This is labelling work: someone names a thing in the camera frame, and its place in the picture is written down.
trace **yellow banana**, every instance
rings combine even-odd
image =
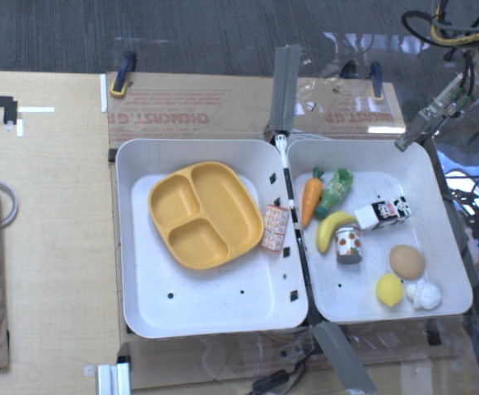
[[[335,230],[350,222],[356,222],[355,216],[344,211],[335,211],[321,220],[316,230],[316,248],[319,252],[327,252]]]

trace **garlic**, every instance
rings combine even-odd
[[[424,280],[419,280],[416,284],[408,284],[406,295],[413,300],[413,307],[416,309],[422,307],[432,310],[441,301],[439,287]]]

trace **wooden table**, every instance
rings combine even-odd
[[[11,343],[0,394],[94,394],[96,366],[114,364],[120,348],[100,75],[0,72],[0,95],[21,107],[55,109],[23,114],[23,137],[6,130],[0,109],[0,180],[19,199],[18,216],[3,231]],[[460,356],[367,370],[381,394],[478,394],[479,368],[466,333],[460,349]],[[251,382],[146,393],[244,394]],[[346,393],[332,370],[307,374],[300,385],[293,393]]]

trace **yellow divided plate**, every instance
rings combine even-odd
[[[258,206],[220,162],[200,162],[164,177],[148,194],[148,209],[172,255],[191,269],[229,262],[263,237]]]

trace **orange carrot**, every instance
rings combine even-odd
[[[313,177],[311,177],[305,183],[304,195],[302,196],[302,225],[306,227],[313,216],[314,209],[319,203],[322,196],[323,183],[320,177],[322,177],[323,171],[315,168],[313,170]]]

